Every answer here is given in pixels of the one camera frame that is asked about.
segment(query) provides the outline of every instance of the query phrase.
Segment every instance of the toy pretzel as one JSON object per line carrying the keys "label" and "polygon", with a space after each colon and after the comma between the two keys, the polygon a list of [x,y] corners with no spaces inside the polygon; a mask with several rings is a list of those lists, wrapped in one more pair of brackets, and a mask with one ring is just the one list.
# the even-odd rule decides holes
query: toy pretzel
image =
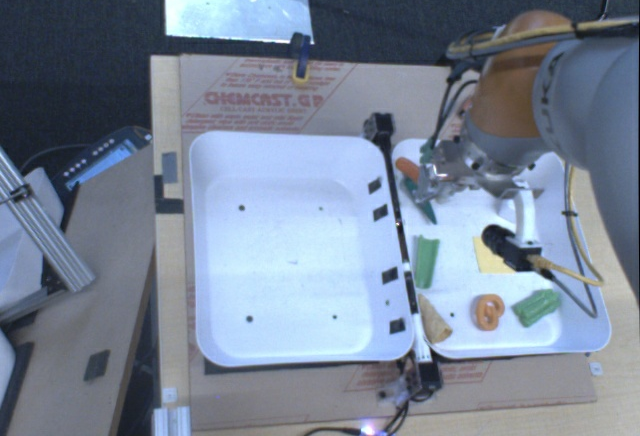
{"label": "toy pretzel", "polygon": [[485,294],[478,299],[476,318],[478,326],[484,331],[493,331],[498,327],[498,319],[504,313],[504,301],[496,294]]}

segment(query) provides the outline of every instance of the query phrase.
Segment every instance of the blue clamp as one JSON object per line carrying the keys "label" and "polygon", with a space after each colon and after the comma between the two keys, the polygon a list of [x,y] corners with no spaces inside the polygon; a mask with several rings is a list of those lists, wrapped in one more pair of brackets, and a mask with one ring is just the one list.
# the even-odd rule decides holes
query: blue clamp
{"label": "blue clamp", "polygon": [[300,32],[293,33],[289,42],[289,56],[295,60],[291,77],[296,84],[304,84],[309,80],[310,53],[311,36]]}

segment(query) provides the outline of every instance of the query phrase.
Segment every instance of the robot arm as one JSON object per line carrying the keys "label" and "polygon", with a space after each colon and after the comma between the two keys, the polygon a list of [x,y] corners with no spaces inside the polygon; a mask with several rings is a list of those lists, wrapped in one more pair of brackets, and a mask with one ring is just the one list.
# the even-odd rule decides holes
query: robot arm
{"label": "robot arm", "polygon": [[[631,22],[631,36],[532,40],[531,46],[489,57],[460,136],[435,146],[421,170],[418,197],[446,198],[466,187],[500,196],[524,168],[555,151],[589,171],[602,219],[638,297],[637,19]],[[499,37],[508,41],[516,33],[567,25],[560,15],[532,11]]]}

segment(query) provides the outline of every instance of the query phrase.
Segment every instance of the cardboard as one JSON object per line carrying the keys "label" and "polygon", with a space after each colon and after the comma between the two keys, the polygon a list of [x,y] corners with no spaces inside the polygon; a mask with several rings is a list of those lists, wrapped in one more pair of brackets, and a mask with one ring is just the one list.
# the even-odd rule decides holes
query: cardboard
{"label": "cardboard", "polygon": [[[194,430],[390,416],[378,393],[399,377],[395,363],[222,369],[205,366],[194,337],[188,150],[207,130],[359,135],[373,112],[391,112],[394,143],[428,136],[447,70],[312,61],[308,84],[291,81],[285,59],[183,56],[182,157],[188,285],[189,376]],[[412,414],[594,402],[583,355],[448,362],[444,387]]]}

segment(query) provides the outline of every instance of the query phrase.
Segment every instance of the white tray with objects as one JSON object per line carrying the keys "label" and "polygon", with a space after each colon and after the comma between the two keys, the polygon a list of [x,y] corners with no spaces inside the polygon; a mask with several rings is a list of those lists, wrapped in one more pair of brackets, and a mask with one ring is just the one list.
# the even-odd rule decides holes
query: white tray with objects
{"label": "white tray with objects", "polygon": [[196,335],[229,367],[394,360],[413,327],[385,164],[356,137],[190,149]]}
{"label": "white tray with objects", "polygon": [[[398,157],[406,157],[417,164],[423,144],[424,139],[409,139],[398,143],[393,151],[394,163]],[[558,157],[547,154],[536,162],[533,170],[523,173],[521,178],[536,192],[541,191],[535,198],[534,206],[542,255],[578,272],[565,216],[562,214],[563,171]],[[512,214],[509,210],[503,210],[499,215],[498,201],[493,196],[484,190],[466,190],[456,193],[445,203],[434,202],[432,206],[437,224],[432,224],[401,187],[401,173],[396,172],[396,180],[412,261],[415,263],[418,236],[440,241],[431,287],[418,290],[453,329],[448,339],[431,344],[436,352],[452,359],[468,359],[593,352],[607,345],[611,326],[599,288],[590,287],[597,310],[597,317],[592,318],[565,292],[535,272],[515,273],[510,272],[507,266],[495,268],[495,264],[479,262],[477,239],[486,226],[498,224],[515,231]],[[581,282],[563,274],[557,274],[557,277],[586,307],[591,308]],[[520,324],[512,306],[537,290],[549,288],[559,292],[560,307],[536,324],[525,328]],[[474,315],[476,302],[484,294],[499,295],[506,308],[497,329],[493,331],[481,330]]]}

